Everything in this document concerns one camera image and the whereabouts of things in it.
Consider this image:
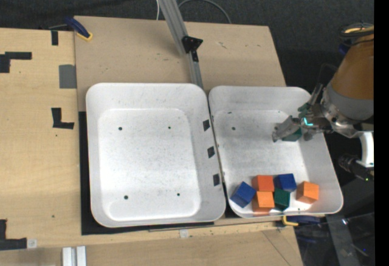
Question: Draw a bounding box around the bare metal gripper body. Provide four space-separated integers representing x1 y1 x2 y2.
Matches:
299 100 356 138

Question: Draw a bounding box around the green cube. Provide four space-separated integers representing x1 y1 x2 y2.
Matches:
273 188 291 211
281 126 303 143

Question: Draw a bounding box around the white plastic tray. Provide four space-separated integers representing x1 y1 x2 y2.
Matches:
207 85 345 219
85 82 227 228

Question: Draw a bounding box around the blue cube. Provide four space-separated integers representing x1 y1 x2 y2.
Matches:
274 172 298 193
229 181 257 209

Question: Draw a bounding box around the orange cube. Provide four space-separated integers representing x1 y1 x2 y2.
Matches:
251 191 276 217
295 180 320 205
251 174 275 193

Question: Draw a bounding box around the pale wood board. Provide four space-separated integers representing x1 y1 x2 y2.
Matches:
74 15 328 247

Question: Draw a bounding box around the black cylinder on white bracket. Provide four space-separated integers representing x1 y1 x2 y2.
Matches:
338 131 374 182

